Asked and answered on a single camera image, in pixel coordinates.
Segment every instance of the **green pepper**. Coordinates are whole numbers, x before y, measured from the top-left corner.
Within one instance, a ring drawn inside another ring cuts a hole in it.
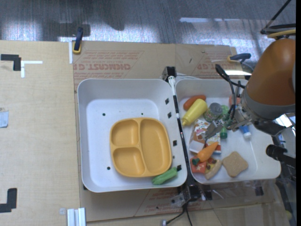
[[[173,167],[169,169],[168,171],[164,172],[161,175],[158,175],[152,179],[153,185],[161,185],[163,184],[166,180],[175,177],[178,175],[178,169],[177,167]]]

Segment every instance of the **yellow mustard bottle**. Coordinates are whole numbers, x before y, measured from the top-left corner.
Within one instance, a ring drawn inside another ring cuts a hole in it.
[[[207,110],[207,103],[202,99],[197,99],[189,110],[185,113],[182,118],[182,125],[190,125],[193,123],[198,117],[200,117]]]

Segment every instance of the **yellow divided plate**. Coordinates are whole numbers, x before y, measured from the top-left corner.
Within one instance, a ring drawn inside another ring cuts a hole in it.
[[[115,169],[127,177],[150,177],[170,168],[172,157],[167,131],[153,118],[116,122],[110,131]]]

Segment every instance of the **white plastic container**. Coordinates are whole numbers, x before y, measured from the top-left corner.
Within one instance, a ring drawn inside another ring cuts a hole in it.
[[[87,79],[78,86],[82,181],[96,193],[177,187],[187,177],[171,87],[163,80]],[[110,130],[127,118],[150,117],[166,128],[172,153],[171,167],[181,165],[178,176],[162,185],[153,177],[119,174],[110,152]]]
[[[179,101],[180,117],[183,117],[186,111],[183,104],[192,96],[205,95],[207,104],[217,102],[221,105],[229,104],[231,95],[230,85],[225,80],[180,80],[176,84],[176,93]],[[192,132],[193,124],[183,127],[183,134],[187,147]],[[193,173],[196,181],[202,184],[229,183],[246,180],[271,179],[279,176],[281,172],[280,162],[266,155],[266,148],[272,144],[272,138],[268,134],[257,130],[253,125],[249,126],[252,137],[246,140],[240,130],[233,132],[227,131],[227,139],[221,139],[222,153],[213,157],[222,160],[231,152],[237,151],[247,162],[248,168],[241,172],[235,178],[231,178],[226,169],[222,166],[219,172],[210,180],[207,180],[203,174]],[[188,150],[189,158],[194,154]]]

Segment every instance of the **yellow cable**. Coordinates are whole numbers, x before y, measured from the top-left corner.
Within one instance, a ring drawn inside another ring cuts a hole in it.
[[[271,33],[268,35],[268,38],[275,38],[278,36],[288,35],[288,34],[293,34],[293,33],[296,33],[296,29],[290,29],[290,30],[285,30],[285,31],[281,31],[281,32]]]

